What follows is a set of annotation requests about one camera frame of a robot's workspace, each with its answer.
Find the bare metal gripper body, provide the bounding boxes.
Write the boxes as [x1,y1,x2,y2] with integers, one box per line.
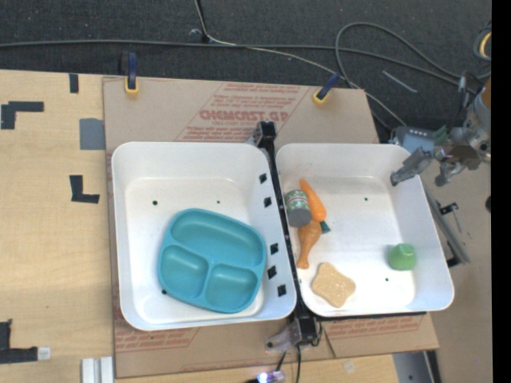
[434,125,493,171]

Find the white plastic tray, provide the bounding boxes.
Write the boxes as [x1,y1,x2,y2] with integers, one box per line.
[110,140,299,332]
[275,142,456,318]

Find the blue divided plate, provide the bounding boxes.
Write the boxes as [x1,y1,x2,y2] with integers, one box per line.
[156,207,267,314]

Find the tan bread slice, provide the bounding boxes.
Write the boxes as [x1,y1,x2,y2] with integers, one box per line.
[311,262,357,309]

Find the thin black rod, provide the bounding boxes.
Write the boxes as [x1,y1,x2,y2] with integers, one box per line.
[263,140,311,322]

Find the brown cardboard board red print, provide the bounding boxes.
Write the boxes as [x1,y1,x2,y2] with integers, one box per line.
[101,76,441,379]

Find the green and white can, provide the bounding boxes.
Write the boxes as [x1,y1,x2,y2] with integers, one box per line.
[283,189,313,228]

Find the brown chicken drumstick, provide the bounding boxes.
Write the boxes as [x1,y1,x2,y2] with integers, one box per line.
[295,219,323,270]

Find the green cup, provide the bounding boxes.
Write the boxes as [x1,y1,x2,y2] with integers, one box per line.
[386,243,418,272]

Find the black block with thin wires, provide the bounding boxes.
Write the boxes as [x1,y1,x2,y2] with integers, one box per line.
[293,315,323,345]
[255,120,278,149]

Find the orange carrot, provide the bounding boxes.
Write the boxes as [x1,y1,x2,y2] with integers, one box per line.
[299,178,332,235]

